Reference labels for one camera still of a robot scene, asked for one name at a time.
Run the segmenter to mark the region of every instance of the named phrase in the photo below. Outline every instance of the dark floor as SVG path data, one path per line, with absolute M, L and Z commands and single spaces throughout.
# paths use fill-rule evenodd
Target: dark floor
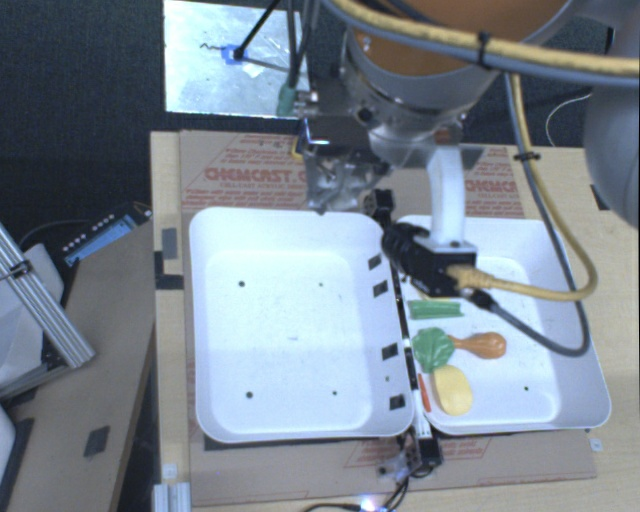
M 127 201 L 148 203 L 152 130 L 293 132 L 292 122 L 166 113 L 162 24 L 160 0 L 0 0 L 0 222 L 16 240 L 46 222 L 95 218 Z M 313 48 L 314 70 L 326 74 L 340 25 L 324 16 L 319 30 L 325 37 Z M 576 20 L 550 45 L 602 53 L 605 39 L 604 27 Z M 534 143 L 547 145 L 546 117 L 586 90 L 524 83 Z M 558 145 L 581 145 L 583 103 L 554 117 Z M 470 112 L 465 140 L 513 143 L 501 80 Z M 140 497 L 149 490 L 155 439 L 148 400 L 123 511 L 146 507 Z

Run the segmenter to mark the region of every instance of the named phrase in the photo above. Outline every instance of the brown toy drumstick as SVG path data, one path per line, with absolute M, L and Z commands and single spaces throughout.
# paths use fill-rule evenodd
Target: brown toy drumstick
M 469 338 L 458 339 L 448 335 L 455 348 L 468 350 L 483 359 L 498 359 L 507 351 L 507 341 L 497 332 L 474 334 Z

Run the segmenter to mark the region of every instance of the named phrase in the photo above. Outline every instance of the black clamp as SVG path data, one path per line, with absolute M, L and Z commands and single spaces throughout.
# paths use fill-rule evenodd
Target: black clamp
M 489 44 L 490 40 L 491 34 L 489 32 L 485 32 L 484 30 L 478 32 L 478 42 L 480 43 L 480 48 L 478 48 L 478 60 L 476 60 L 476 64 L 481 68 L 486 69 L 487 71 L 491 71 L 493 69 L 484 61 L 484 56 L 487 52 L 487 45 Z
M 529 151 L 527 153 L 520 153 L 513 157 L 514 160 L 518 160 L 520 162 L 526 162 L 527 160 L 540 160 L 542 156 L 540 153 L 536 153 L 535 151 Z
M 0 281 L 4 281 L 5 279 L 9 279 L 10 277 L 18 279 L 22 276 L 27 275 L 31 271 L 33 271 L 33 265 L 31 264 L 31 262 L 29 260 L 23 260 L 11 267 L 7 274 L 0 276 Z

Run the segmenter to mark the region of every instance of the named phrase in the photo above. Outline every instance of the yellow toy potato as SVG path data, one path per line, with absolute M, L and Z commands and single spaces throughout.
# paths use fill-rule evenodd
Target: yellow toy potato
M 473 394 L 462 371 L 447 364 L 433 371 L 433 379 L 438 401 L 444 412 L 451 416 L 469 412 L 473 405 Z

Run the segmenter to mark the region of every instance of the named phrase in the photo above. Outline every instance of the empty white tray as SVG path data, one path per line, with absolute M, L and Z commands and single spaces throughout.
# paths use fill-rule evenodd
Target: empty white tray
M 408 216 L 401 222 L 429 228 L 431 220 Z M 465 238 L 478 248 L 478 268 L 496 277 L 567 289 L 542 222 L 468 218 L 465 232 Z M 537 300 L 500 290 L 490 293 L 504 309 L 538 332 L 567 347 L 580 346 L 582 333 L 573 303 Z M 405 304 L 420 298 L 408 283 L 403 285 L 403 296 Z M 458 300 L 463 317 L 409 320 L 411 336 L 427 327 L 440 327 L 458 338 L 496 331 L 506 338 L 507 353 L 500 359 L 485 360 L 465 350 L 454 351 L 449 364 L 462 370 L 474 397 L 471 410 L 462 416 L 449 416 L 440 408 L 432 378 L 425 376 L 432 405 L 427 418 L 434 427 L 447 434 L 463 435 L 591 428 L 607 420 L 611 401 L 593 346 L 579 358 L 552 353 L 496 315 Z
M 380 227 L 210 208 L 190 225 L 196 414 L 226 443 L 393 436 L 413 400 Z

